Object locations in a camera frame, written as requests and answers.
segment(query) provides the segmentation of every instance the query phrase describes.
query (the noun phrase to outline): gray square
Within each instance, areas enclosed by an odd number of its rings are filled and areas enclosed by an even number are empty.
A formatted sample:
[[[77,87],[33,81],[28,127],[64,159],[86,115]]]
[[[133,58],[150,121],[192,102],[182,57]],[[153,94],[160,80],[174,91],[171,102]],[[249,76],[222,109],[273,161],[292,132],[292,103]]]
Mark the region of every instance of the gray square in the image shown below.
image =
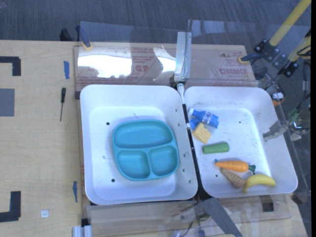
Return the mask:
[[[0,89],[0,117],[14,116],[14,89]]]

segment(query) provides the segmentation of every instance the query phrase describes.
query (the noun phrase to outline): sponge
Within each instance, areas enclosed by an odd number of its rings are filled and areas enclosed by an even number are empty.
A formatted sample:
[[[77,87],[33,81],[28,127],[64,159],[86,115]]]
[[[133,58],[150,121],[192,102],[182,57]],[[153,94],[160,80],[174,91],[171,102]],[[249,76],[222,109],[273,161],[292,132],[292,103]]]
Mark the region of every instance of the sponge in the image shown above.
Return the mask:
[[[199,123],[193,130],[192,134],[203,143],[207,143],[211,137],[211,133],[204,127],[203,123]]]

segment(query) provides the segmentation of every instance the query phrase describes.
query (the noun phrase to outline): black screwdriver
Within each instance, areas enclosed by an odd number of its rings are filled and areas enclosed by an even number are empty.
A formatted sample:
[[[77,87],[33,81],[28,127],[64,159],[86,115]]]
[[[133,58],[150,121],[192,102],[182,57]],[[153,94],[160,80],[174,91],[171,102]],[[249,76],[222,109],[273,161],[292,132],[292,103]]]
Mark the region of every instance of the black screwdriver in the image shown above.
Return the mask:
[[[63,105],[65,102],[65,96],[66,96],[66,88],[62,88],[61,90],[61,111],[60,111],[60,121],[61,121],[61,116],[63,114]]]

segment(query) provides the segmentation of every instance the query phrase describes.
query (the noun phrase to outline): wooden tabletop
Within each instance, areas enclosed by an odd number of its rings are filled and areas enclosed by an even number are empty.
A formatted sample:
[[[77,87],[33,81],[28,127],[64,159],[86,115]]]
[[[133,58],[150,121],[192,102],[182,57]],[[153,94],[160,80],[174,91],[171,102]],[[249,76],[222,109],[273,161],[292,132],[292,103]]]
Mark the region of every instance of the wooden tabletop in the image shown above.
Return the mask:
[[[0,56],[21,59],[21,76],[12,76],[12,64],[0,63],[0,89],[14,89],[15,98],[14,116],[0,117],[0,213],[10,211],[11,192],[21,192],[21,215],[17,221],[0,223],[0,236],[70,237],[72,227],[81,224],[74,71],[74,47],[78,45],[0,40]],[[65,78],[64,61],[69,62],[69,79]],[[60,121],[63,87],[67,91]],[[244,236],[306,236],[297,205],[289,195],[286,201],[290,217],[237,227]],[[205,232],[212,236],[222,234],[220,229],[212,229]]]

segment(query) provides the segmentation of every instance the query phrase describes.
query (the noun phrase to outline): white square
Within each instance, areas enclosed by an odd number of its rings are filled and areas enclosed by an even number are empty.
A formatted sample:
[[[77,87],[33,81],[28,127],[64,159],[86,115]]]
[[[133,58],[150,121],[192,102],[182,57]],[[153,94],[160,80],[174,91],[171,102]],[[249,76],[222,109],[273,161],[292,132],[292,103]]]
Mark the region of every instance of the white square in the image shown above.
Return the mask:
[[[41,218],[48,218],[49,217],[49,210],[48,209],[41,210],[40,211],[40,217]]]

